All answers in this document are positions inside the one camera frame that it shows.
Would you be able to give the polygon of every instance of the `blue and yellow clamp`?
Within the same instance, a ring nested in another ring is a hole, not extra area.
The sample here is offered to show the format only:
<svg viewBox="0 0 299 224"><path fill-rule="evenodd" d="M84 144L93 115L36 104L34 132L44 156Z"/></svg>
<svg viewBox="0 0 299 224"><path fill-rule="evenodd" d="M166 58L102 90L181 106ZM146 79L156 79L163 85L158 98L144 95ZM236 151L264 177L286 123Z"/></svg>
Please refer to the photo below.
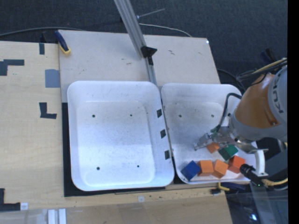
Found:
<svg viewBox="0 0 299 224"><path fill-rule="evenodd" d="M67 44L66 44L64 38L61 36L61 34L58 31L55 31L54 35L55 35L56 39L58 40L59 48L62 50L62 52L65 53L66 55L70 54L71 49L67 46Z"/></svg>

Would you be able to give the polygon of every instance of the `orange cube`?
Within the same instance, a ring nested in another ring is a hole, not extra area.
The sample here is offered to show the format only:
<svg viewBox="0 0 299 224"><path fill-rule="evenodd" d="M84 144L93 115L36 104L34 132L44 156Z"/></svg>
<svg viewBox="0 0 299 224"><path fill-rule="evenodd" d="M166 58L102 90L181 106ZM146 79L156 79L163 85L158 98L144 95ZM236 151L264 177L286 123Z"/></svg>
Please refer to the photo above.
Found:
<svg viewBox="0 0 299 224"><path fill-rule="evenodd" d="M218 178L222 178L226 174L226 171L228 169L228 164L217 159L213 162L213 167L214 167L214 172L212 175Z"/></svg>
<svg viewBox="0 0 299 224"><path fill-rule="evenodd" d="M218 143L215 143L215 142L210 143L206 147L210 151L210 153L214 153L215 151L217 151L220 148Z"/></svg>
<svg viewBox="0 0 299 224"><path fill-rule="evenodd" d="M212 160L200 160L197 165L201 168L198 176L209 176L214 172Z"/></svg>
<svg viewBox="0 0 299 224"><path fill-rule="evenodd" d="M240 173L240 166L245 163L245 159L235 155L228 160L228 170L236 174Z"/></svg>

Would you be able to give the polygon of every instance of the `blue cube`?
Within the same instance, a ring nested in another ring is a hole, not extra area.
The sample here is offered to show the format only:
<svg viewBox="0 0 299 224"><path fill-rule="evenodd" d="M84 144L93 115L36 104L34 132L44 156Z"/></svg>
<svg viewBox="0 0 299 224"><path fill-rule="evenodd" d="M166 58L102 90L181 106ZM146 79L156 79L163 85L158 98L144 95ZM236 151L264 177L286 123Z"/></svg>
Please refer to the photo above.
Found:
<svg viewBox="0 0 299 224"><path fill-rule="evenodd" d="M181 170L181 173L190 181L197 173L201 171L201 168L193 160L188 163L186 167Z"/></svg>

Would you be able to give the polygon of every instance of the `wooden table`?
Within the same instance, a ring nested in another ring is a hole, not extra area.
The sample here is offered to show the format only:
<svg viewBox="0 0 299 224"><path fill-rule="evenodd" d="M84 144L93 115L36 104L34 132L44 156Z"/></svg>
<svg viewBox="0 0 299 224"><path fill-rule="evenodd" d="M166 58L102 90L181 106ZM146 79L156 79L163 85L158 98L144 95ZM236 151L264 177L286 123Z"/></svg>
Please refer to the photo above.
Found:
<svg viewBox="0 0 299 224"><path fill-rule="evenodd" d="M232 223L224 192L210 193L215 184L171 184L156 191L65 197L61 89L45 85L45 71L60 70L60 51L57 44L43 46L40 54L38 43L0 42L0 62L24 60L21 66L8 64L7 75L0 76L0 188L5 188L5 203L27 203L29 212L15 212L15 217L66 208L70 223L85 218L91 220L88 223L127 223L124 208L132 211L137 205L146 214L144 223ZM206 76L200 82L219 83L210 50L202 55L209 57L213 79ZM161 70L159 58L156 64ZM40 117L41 102L47 103L47 113L57 114L55 119ZM0 222L6 215L10 213L0 215Z"/></svg>

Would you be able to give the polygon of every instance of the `cube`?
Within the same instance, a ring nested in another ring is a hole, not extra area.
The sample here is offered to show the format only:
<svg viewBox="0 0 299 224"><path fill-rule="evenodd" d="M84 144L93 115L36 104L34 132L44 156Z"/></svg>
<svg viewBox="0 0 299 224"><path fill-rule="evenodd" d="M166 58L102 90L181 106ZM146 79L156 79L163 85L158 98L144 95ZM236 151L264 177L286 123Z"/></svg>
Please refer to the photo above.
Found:
<svg viewBox="0 0 299 224"><path fill-rule="evenodd" d="M219 159L216 159L213 162L213 167L214 167L214 172L212 175L217 178L222 178L226 174L226 171L228 169L228 164Z"/></svg>
<svg viewBox="0 0 299 224"><path fill-rule="evenodd" d="M206 146L207 149L210 151L210 153L214 153L219 149L218 143L212 142L209 145Z"/></svg>
<svg viewBox="0 0 299 224"><path fill-rule="evenodd" d="M201 168L193 160L188 163L186 167L181 170L181 173L185 176L188 181L190 181L198 172L201 171Z"/></svg>
<svg viewBox="0 0 299 224"><path fill-rule="evenodd" d="M236 174L240 173L240 166L245 163L245 159L235 155L228 160L228 170Z"/></svg>
<svg viewBox="0 0 299 224"><path fill-rule="evenodd" d="M197 165L201 168L197 173L198 176L209 176L214 172L212 160L200 160Z"/></svg>
<svg viewBox="0 0 299 224"><path fill-rule="evenodd" d="M218 153L224 158L225 161L229 160L238 152L235 145L229 144L227 147L218 150Z"/></svg>

